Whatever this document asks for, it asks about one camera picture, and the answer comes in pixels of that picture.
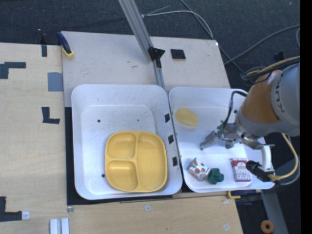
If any red and white carton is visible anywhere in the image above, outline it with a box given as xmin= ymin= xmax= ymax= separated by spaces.
xmin=229 ymin=157 xmax=252 ymax=183

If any yellow oval toy biscuit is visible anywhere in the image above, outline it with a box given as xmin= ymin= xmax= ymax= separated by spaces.
xmin=175 ymin=107 xmax=199 ymax=128

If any pale flat board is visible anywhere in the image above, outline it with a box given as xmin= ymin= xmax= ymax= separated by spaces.
xmin=60 ymin=30 xmax=232 ymax=200

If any orange doughnut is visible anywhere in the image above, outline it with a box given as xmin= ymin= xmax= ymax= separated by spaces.
xmin=260 ymin=219 xmax=274 ymax=234

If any yellow divided plate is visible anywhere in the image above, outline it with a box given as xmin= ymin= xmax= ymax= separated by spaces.
xmin=104 ymin=130 xmax=169 ymax=194

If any white carton with red print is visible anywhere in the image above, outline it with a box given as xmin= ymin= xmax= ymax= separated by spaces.
xmin=186 ymin=157 xmax=211 ymax=181

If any green broccoli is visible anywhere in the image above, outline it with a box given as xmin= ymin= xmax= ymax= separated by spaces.
xmin=207 ymin=167 xmax=225 ymax=185

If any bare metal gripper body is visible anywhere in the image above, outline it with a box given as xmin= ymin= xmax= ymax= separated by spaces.
xmin=217 ymin=122 xmax=275 ymax=151

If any white plastic tray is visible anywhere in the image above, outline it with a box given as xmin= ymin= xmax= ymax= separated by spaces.
xmin=168 ymin=86 xmax=276 ymax=194
xmin=71 ymin=83 xmax=184 ymax=201

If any black cylinder on white bracket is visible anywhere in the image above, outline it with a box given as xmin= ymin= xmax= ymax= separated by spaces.
xmin=245 ymin=143 xmax=276 ymax=183

